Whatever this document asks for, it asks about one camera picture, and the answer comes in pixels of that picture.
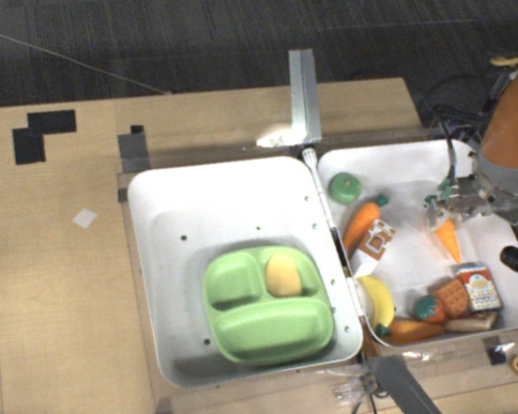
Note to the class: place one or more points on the red strawberry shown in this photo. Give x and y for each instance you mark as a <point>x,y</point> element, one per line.
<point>430,310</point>

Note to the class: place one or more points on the beige bread slice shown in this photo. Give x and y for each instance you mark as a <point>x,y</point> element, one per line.
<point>473,322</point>

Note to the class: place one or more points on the green divided plate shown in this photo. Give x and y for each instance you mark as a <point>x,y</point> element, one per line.
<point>271,332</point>

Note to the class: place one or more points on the yellow oval toy food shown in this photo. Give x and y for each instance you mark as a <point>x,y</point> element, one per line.
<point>282,276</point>

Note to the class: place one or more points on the orange carrot with green top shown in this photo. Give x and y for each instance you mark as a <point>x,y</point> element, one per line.
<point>360,223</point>
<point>412,331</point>

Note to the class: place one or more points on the orange cone carrot piece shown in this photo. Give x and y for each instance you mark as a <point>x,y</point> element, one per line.
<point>449,240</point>

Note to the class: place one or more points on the brown and white carton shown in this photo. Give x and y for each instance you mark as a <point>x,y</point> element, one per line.
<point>373,245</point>

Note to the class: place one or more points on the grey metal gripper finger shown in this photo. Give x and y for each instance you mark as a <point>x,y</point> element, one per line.
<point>434,213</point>
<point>450,214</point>

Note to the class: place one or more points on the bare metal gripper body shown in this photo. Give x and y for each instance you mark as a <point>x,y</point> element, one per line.
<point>471,199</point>

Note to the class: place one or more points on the red and white carton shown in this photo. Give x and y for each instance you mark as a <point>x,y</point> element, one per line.
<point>479,288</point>

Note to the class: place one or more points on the green round toy vegetable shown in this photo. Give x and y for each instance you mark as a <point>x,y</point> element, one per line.
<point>344,188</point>

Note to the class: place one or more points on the yellow banana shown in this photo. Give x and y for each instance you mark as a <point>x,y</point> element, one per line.
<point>380,301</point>

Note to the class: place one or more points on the brown waffle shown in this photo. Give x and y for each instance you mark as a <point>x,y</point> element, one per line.
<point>453,298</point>

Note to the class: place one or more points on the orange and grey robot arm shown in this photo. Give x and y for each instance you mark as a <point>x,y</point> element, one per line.
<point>515,120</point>

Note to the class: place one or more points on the white plastic tray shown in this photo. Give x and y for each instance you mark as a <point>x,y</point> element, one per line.
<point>176,259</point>
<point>412,257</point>

